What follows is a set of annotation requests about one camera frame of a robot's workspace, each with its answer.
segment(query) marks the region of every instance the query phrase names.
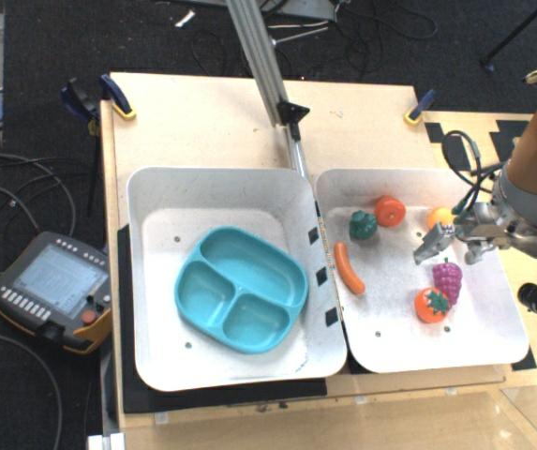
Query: white tray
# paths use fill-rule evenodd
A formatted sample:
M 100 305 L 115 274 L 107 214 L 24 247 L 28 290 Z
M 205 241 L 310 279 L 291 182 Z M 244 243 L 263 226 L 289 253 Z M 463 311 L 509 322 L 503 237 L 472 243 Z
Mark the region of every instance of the white tray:
M 362 367 L 398 372 L 495 365 L 527 354 L 528 336 L 496 250 L 467 265 L 465 244 L 456 240 L 441 255 L 414 262 L 413 251 L 427 232 L 428 211 L 456 205 L 467 190 L 447 170 L 331 170 L 317 179 L 326 240 L 330 248 L 338 241 L 348 245 L 351 266 L 366 286 L 355 295 L 335 272 L 351 353 Z M 351 240 L 351 214 L 373 212 L 385 194 L 406 205 L 405 220 L 397 227 L 379 227 L 369 240 Z M 432 266 L 444 257 L 463 271 L 459 300 L 443 322 L 423 323 L 413 298 L 433 285 Z
M 288 169 L 149 167 L 131 175 L 127 199 L 135 362 L 147 385 L 177 391 L 322 378 L 342 368 L 343 329 L 338 318 L 326 317 L 338 315 L 336 290 L 326 271 L 312 188 L 304 178 Z M 178 314 L 174 283 L 183 263 L 207 232 L 223 225 L 255 233 L 306 270 L 306 304 L 270 352 L 238 352 Z M 327 278 L 321 284 L 317 273 Z

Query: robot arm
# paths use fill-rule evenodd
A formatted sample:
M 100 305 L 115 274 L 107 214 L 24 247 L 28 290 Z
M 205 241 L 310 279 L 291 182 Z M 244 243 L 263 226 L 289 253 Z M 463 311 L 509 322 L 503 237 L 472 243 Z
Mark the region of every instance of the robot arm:
M 467 264 L 494 248 L 512 247 L 537 258 L 537 112 L 495 178 L 489 202 L 471 205 L 453 226 L 437 224 L 414 251 L 414 260 L 420 264 L 455 238 L 467 245 Z

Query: wooden table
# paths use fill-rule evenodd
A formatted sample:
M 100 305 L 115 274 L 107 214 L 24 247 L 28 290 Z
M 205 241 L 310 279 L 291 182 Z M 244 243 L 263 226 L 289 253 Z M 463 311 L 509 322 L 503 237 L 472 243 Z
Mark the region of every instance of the wooden table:
M 289 167 L 283 129 L 272 128 L 250 79 L 112 74 L 137 111 L 120 119 L 101 104 L 107 230 L 112 277 L 113 361 L 118 426 L 127 448 L 537 448 L 537 368 L 457 367 L 327 377 L 327 397 L 173 412 L 122 411 L 117 236 L 127 224 L 126 184 L 140 167 Z M 310 183 L 330 168 L 445 167 L 425 122 L 461 129 L 497 160 L 498 120 L 531 115 L 427 112 L 410 127 L 413 87 L 285 82 L 310 108 L 300 125 Z M 537 261 L 500 253 L 512 290 L 537 283 Z M 537 364 L 537 315 L 518 304 Z

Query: red tomato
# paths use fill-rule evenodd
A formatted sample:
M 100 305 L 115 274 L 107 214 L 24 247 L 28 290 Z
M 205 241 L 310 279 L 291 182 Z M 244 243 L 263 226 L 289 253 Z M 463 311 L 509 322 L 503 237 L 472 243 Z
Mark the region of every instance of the red tomato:
M 435 287 L 426 287 L 414 298 L 416 315 L 426 323 L 438 323 L 445 320 L 449 313 L 449 300 L 443 292 Z
M 406 216 L 406 205 L 391 195 L 380 197 L 374 207 L 377 223 L 383 227 L 399 225 Z

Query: black bracket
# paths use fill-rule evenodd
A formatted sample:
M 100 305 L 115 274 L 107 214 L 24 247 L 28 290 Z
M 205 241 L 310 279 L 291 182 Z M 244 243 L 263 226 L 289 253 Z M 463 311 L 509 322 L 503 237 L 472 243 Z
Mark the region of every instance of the black bracket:
M 291 138 L 296 142 L 302 140 L 302 136 L 299 133 L 299 122 L 309 113 L 309 109 L 289 101 L 279 101 L 276 104 L 276 109 L 282 124 L 289 125 Z

